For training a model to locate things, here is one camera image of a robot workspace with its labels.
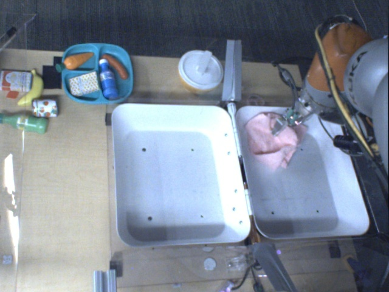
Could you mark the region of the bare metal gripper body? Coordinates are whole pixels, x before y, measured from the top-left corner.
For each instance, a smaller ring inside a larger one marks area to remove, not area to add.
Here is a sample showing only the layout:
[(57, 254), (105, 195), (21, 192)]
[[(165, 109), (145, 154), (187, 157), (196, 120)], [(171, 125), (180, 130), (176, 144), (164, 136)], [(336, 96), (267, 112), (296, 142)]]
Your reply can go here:
[(305, 122), (315, 111), (314, 101), (299, 97), (292, 108), (287, 108), (283, 118), (287, 126), (294, 127)]

